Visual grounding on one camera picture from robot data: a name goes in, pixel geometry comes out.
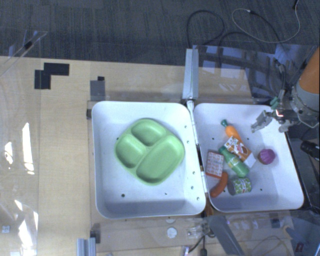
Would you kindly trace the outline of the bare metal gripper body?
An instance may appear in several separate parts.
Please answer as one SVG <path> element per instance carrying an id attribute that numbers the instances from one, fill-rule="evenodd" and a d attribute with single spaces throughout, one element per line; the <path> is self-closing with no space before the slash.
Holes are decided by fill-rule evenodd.
<path id="1" fill-rule="evenodd" d="M 305 104 L 294 99 L 276 99 L 272 104 L 274 118 L 282 126 L 293 126 L 304 124 L 306 126 L 316 125 L 316 111 Z"/>

